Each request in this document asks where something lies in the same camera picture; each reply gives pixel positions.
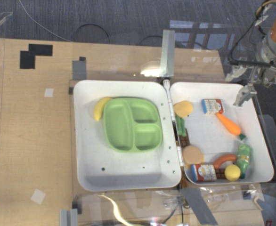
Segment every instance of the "banana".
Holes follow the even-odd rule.
[[[104,97],[96,103],[93,112],[95,120],[99,121],[101,119],[102,114],[104,113],[105,105],[111,99],[112,98],[110,97]]]

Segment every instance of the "wooden table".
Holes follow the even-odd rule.
[[[20,69],[20,51],[28,50],[29,43],[53,45],[53,56],[37,56],[35,69]],[[0,226],[55,226],[59,224],[59,211],[69,210],[73,201],[68,94],[72,61],[86,57],[88,79],[152,81],[139,75],[140,68],[159,61],[161,48],[10,39],[1,40],[0,46],[3,44]],[[176,49],[175,75],[174,81],[224,81],[217,51]],[[45,97],[46,89],[53,89],[53,97]],[[41,204],[31,200],[36,189],[46,194]],[[87,193],[87,197],[96,196]],[[142,205],[148,205],[150,198],[156,200],[147,191],[135,197],[138,202],[140,197]],[[110,202],[105,204],[112,209]],[[238,218],[245,211],[252,222],[261,225],[256,208],[240,210]]]

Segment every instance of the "white tray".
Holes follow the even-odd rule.
[[[163,188],[177,185],[181,170],[166,91],[154,82],[80,81],[74,88],[77,174],[89,191]],[[103,97],[139,97],[153,102],[162,124],[163,142],[153,151],[120,153],[106,142],[103,119],[93,109]]]
[[[185,118],[190,144],[197,146],[204,153],[205,163],[211,164],[223,154],[237,154],[238,146],[241,144],[238,137],[230,134],[216,115],[203,112],[202,99],[222,99],[226,110],[224,115],[241,127],[242,133],[247,136],[244,143],[252,148],[246,178],[234,183],[268,182],[272,179],[274,170],[254,104],[249,100],[244,102],[242,107],[233,106],[241,87],[237,84],[178,82],[171,86],[170,93],[174,104],[183,100],[193,104],[193,112]],[[227,165],[228,163],[224,163],[221,167],[225,168]],[[192,181],[189,169],[186,169],[186,175]],[[217,180],[195,184],[208,186],[233,184],[233,182]]]

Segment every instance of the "sausage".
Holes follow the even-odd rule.
[[[226,161],[236,161],[236,155],[234,155],[234,154],[226,154],[226,155],[220,156],[213,163],[214,169],[218,169]]]

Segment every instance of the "yellow cable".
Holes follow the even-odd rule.
[[[263,4],[259,7],[259,9],[256,11],[255,15],[258,16],[258,14],[261,12],[262,8],[263,8],[264,6],[266,6],[267,4],[270,4],[270,3],[276,3],[276,0],[271,0],[271,1],[268,1],[268,2],[263,3]]]

